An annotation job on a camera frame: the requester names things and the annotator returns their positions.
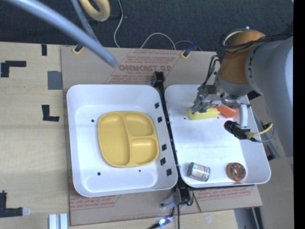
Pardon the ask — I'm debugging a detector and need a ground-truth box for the brown doughnut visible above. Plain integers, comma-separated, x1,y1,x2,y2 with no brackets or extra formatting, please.
225,162,247,182

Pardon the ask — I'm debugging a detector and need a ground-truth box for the orange carrot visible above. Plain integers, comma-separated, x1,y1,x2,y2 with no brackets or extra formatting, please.
215,104,239,117

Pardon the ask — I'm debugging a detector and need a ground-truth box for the small white can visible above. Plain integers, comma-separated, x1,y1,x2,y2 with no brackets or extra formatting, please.
186,162,211,183

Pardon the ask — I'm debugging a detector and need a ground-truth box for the black cylinder on white bracket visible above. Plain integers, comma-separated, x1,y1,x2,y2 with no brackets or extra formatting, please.
224,104,252,140

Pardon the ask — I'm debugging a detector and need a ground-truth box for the yellow divided plate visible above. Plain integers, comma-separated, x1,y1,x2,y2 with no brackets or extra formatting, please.
97,111,160,168

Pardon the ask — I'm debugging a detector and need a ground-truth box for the yellow banana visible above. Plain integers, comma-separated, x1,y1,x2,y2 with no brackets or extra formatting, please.
188,107,221,121

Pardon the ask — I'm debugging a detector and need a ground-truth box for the white plastic tray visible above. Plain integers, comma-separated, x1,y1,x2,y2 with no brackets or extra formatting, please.
66,83,179,198
164,83,272,189

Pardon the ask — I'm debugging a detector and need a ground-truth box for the brown cardboard board red print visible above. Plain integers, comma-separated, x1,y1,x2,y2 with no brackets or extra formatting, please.
60,46,263,227

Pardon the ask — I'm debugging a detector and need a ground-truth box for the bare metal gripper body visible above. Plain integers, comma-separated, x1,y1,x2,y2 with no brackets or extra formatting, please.
195,84,240,110

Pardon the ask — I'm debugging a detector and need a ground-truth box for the black block with wires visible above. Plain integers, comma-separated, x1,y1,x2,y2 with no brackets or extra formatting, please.
176,187,192,204

